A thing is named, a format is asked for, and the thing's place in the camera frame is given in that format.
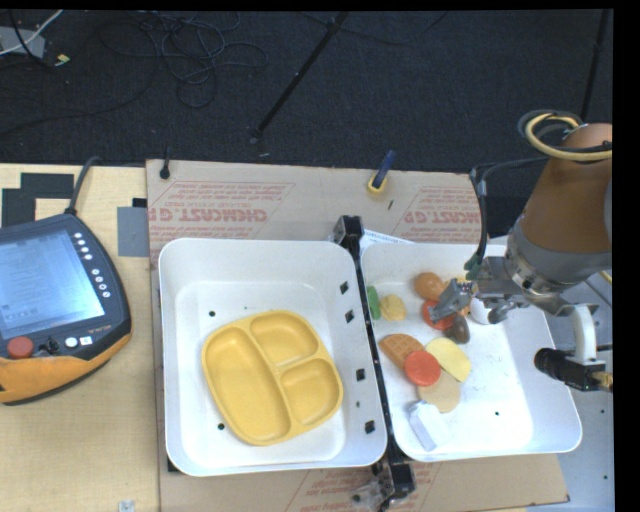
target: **brown toy egg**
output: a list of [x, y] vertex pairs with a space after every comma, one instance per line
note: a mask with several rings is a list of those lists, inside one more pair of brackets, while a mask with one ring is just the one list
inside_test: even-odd
[[425, 300], [439, 300], [446, 288], [444, 281], [434, 272], [422, 272], [413, 280], [416, 293]]

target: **white cable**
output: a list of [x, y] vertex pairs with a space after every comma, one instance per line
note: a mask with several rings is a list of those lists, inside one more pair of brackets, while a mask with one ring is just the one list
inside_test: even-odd
[[[40, 35], [40, 33], [47, 28], [47, 26], [49, 26], [49, 24], [55, 20], [58, 16], [60, 16], [62, 14], [62, 12], [64, 11], [64, 9], [58, 9], [47, 21], [45, 21], [42, 25], [40, 25], [40, 28], [38, 28], [38, 30], [36, 30], [33, 34], [31, 34], [31, 37], [29, 37], [29, 39], [26, 39], [24, 44], [29, 44], [31, 41], [33, 41], [36, 37], [38, 37]], [[11, 52], [15, 52], [16, 50], [19, 50], [20, 48], [22, 48], [23, 46], [21, 44], [14, 46], [13, 48], [8, 48], [6, 50], [2, 50], [0, 51], [0, 55], [6, 55], [8, 53]]]

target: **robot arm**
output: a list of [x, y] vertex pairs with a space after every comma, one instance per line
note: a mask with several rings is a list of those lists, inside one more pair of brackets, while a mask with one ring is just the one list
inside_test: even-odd
[[[569, 128], [559, 146], [545, 144], [536, 135], [538, 125], [548, 122]], [[581, 124], [575, 116], [553, 112], [531, 113], [520, 124], [531, 145], [550, 158], [508, 235], [505, 255], [485, 258], [479, 248], [466, 267], [471, 290], [452, 280], [440, 303], [430, 310], [431, 317], [437, 321], [448, 316], [473, 296], [491, 310], [492, 323], [529, 305], [569, 317], [575, 352], [542, 349], [536, 367], [582, 391], [613, 391], [613, 376], [596, 358], [591, 314], [597, 306], [571, 304], [561, 296], [612, 266], [612, 126]], [[482, 199], [484, 181], [474, 184]]]

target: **white rectangular object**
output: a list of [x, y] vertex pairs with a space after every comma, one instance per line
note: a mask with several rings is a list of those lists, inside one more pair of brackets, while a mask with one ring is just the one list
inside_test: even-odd
[[[421, 314], [421, 299], [413, 279], [435, 272], [444, 281], [464, 280], [464, 263], [475, 252], [468, 244], [375, 244], [362, 255], [367, 286], [380, 298], [398, 295], [407, 307], [403, 321], [373, 320], [377, 342], [404, 333], [426, 345], [443, 336]], [[504, 255], [502, 245], [487, 246], [487, 256]], [[458, 406], [442, 414], [451, 440], [427, 451], [409, 422], [409, 410], [418, 400], [417, 389], [380, 351], [391, 422], [398, 446], [422, 462], [497, 455], [561, 453], [573, 450], [582, 427], [569, 388], [534, 366], [536, 352], [554, 347], [544, 313], [530, 306], [510, 311], [502, 323], [482, 325], [468, 317], [471, 339], [459, 347], [471, 361], [471, 373], [460, 384]]]
[[[159, 276], [165, 436], [180, 471], [214, 476], [357, 467], [383, 456], [387, 432], [355, 266], [346, 250], [323, 241], [183, 238], [163, 248]], [[224, 419], [207, 387], [201, 351], [216, 329], [278, 309], [314, 327], [340, 374], [344, 398], [322, 425], [271, 446], [253, 446], [230, 428], [218, 428]]]

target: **yellow plate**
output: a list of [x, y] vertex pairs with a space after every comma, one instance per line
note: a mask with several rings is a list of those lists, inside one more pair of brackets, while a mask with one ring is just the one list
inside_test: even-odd
[[214, 331], [202, 348], [211, 395], [243, 441], [267, 446], [327, 421], [342, 404], [340, 375], [306, 319], [260, 313]]

